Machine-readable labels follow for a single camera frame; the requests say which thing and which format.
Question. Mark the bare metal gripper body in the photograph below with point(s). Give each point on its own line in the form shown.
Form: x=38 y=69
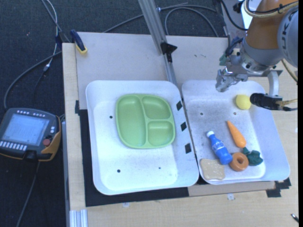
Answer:
x=243 y=66

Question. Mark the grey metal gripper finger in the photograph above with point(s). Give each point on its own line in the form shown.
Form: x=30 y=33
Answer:
x=220 y=78
x=228 y=84

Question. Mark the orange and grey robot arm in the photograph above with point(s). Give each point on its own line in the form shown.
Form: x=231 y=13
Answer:
x=267 y=25

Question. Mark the yellow ball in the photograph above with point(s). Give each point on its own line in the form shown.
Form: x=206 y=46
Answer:
x=243 y=102

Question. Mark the white plastic tray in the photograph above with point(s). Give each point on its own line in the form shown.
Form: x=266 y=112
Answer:
x=213 y=107
x=139 y=169

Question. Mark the orange carrot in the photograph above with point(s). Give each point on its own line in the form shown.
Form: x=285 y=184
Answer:
x=236 y=135

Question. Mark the blue bottle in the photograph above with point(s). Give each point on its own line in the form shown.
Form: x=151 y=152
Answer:
x=221 y=150

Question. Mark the green broccoli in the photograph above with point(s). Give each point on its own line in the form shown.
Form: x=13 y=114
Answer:
x=255 y=158

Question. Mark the brown doughnut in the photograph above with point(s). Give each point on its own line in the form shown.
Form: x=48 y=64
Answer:
x=234 y=164

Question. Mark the beige bread slice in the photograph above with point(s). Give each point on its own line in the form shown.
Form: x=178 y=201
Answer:
x=212 y=170

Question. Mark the pale flat board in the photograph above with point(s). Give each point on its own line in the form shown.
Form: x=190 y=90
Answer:
x=123 y=58

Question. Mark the green divided plate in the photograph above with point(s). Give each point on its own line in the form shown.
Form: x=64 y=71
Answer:
x=130 y=122

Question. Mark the black cylinder on white bracket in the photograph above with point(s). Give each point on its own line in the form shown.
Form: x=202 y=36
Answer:
x=262 y=100

